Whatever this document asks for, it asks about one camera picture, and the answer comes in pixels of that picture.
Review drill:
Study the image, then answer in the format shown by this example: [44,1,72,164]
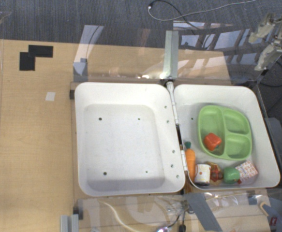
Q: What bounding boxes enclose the black and white thin rod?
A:
[166,81,189,172]

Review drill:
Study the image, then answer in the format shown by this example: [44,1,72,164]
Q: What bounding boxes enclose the white plastic tray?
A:
[74,82,187,198]
[173,84,282,191]

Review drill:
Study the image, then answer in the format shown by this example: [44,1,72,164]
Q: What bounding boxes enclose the orange toy carrot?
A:
[184,141,197,182]

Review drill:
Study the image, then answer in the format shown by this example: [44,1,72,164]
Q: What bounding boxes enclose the white cup with orange print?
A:
[193,163,212,187]

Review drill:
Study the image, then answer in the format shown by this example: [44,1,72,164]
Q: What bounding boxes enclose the green divided plate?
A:
[198,104,253,161]

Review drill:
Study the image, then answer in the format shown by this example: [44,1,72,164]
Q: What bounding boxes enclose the brown toy pizza slice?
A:
[205,161,224,186]

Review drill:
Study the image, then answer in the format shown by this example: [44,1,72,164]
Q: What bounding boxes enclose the green toy apple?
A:
[222,167,241,185]

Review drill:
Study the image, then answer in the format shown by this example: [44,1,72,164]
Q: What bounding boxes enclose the white and orange carton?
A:
[235,160,259,185]

